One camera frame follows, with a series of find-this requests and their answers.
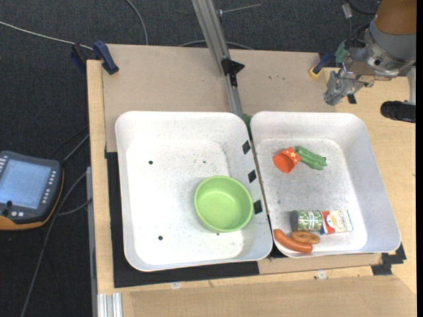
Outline black cylinder on white bracket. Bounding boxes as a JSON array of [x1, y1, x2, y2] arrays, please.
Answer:
[[379, 65, 416, 123]]

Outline green pea pods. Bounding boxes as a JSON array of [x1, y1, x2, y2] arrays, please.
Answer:
[[294, 145, 328, 171]]

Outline white and orange carton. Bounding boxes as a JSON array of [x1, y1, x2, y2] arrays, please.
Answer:
[[319, 209, 355, 236]]

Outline brown cardboard board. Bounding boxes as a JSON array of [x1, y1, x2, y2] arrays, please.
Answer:
[[101, 43, 384, 275]]

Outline orange packet with stars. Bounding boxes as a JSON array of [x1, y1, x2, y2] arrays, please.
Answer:
[[272, 146, 302, 174]]

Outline orange sausage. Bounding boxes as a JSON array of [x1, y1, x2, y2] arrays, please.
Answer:
[[272, 229, 314, 254]]

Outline green bowl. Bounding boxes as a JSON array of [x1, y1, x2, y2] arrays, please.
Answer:
[[193, 174, 255, 234]]

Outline brown pretzel biscuit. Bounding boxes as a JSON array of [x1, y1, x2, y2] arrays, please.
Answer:
[[290, 230, 321, 245]]

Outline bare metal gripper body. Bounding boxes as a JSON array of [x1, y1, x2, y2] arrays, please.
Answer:
[[342, 41, 416, 87]]

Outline green can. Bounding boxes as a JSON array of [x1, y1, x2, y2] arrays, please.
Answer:
[[289, 209, 327, 232]]

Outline white plastic tray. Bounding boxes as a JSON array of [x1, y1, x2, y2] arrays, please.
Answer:
[[114, 110, 274, 273], [249, 110, 403, 259]]

